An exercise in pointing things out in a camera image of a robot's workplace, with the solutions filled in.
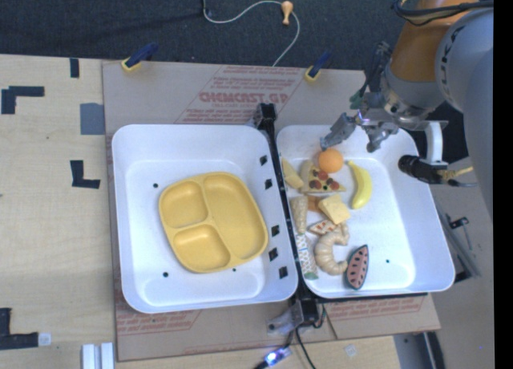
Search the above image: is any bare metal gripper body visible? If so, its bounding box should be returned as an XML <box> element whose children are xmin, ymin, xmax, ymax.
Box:
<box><xmin>354</xmin><ymin>91</ymin><xmax>434</xmax><ymax>132</ymax></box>

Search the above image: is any orange toy orange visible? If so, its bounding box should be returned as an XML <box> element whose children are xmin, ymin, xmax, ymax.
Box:
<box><xmin>317</xmin><ymin>147</ymin><xmax>345</xmax><ymax>175</ymax></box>

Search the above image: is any yellow banana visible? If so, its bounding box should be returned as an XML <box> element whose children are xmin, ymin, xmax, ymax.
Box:
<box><xmin>346</xmin><ymin>159</ymin><xmax>374</xmax><ymax>211</ymax></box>

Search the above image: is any large toy pizza slice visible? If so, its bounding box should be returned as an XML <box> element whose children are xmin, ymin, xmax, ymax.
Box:
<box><xmin>299</xmin><ymin>164</ymin><xmax>347</xmax><ymax>195</ymax></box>

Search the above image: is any yellow toy potato wedge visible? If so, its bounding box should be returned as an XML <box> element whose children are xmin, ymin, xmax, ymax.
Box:
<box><xmin>281</xmin><ymin>157</ymin><xmax>305</xmax><ymax>189</ymax></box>

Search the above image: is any yellow cheese wedge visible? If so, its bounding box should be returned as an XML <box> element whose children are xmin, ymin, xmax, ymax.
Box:
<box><xmin>317</xmin><ymin>193</ymin><xmax>352</xmax><ymax>225</ymax></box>

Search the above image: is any white plastic tray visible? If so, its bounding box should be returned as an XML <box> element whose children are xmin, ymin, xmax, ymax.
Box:
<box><xmin>276</xmin><ymin>124</ymin><xmax>457</xmax><ymax>300</ymax></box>
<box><xmin>111</xmin><ymin>123</ymin><xmax>300</xmax><ymax>315</ymax></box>

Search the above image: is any thin black rod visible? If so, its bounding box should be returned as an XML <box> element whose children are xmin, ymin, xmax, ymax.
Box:
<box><xmin>262</xmin><ymin>120</ymin><xmax>317</xmax><ymax>312</ymax></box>

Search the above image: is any small toy pizza slice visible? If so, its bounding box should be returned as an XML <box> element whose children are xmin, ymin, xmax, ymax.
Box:
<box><xmin>307</xmin><ymin>219</ymin><xmax>338</xmax><ymax>237</ymax></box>

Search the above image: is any beige toy croissant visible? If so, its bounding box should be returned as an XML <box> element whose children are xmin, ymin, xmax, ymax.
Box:
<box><xmin>313</xmin><ymin>222</ymin><xmax>351</xmax><ymax>277</ymax></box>

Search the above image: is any white patterned packet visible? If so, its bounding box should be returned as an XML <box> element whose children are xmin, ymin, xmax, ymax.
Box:
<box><xmin>294</xmin><ymin>232</ymin><xmax>320</xmax><ymax>282</ymax></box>

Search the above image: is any red watermelon slice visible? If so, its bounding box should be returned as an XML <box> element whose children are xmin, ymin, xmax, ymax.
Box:
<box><xmin>342</xmin><ymin>244</ymin><xmax>370</xmax><ymax>292</ymax></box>

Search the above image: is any yellow divided plate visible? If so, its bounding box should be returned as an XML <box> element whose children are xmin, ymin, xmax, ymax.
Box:
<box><xmin>157</xmin><ymin>171</ymin><xmax>270</xmax><ymax>274</ymax></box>

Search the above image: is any brown cardboard board red print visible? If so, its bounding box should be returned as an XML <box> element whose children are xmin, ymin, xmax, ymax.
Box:
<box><xmin>101</xmin><ymin>59</ymin><xmax>442</xmax><ymax>363</ymax></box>

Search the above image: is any black cylinder on white bracket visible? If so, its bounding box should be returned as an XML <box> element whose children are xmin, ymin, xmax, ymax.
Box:
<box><xmin>397</xmin><ymin>120</ymin><xmax>450</xmax><ymax>185</ymax></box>

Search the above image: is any black block with thin wires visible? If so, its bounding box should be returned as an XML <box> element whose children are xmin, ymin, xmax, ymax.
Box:
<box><xmin>291</xmin><ymin>294</ymin><xmax>322</xmax><ymax>327</ymax></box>

